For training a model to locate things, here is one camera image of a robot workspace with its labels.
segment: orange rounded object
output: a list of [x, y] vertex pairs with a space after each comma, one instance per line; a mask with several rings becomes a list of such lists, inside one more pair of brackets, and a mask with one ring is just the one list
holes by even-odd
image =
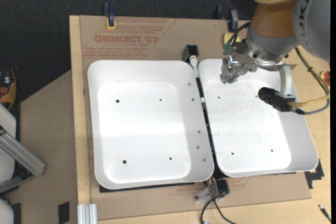
[[253, 30], [265, 37], [292, 37], [293, 11], [297, 0], [279, 4], [258, 4], [251, 20]]

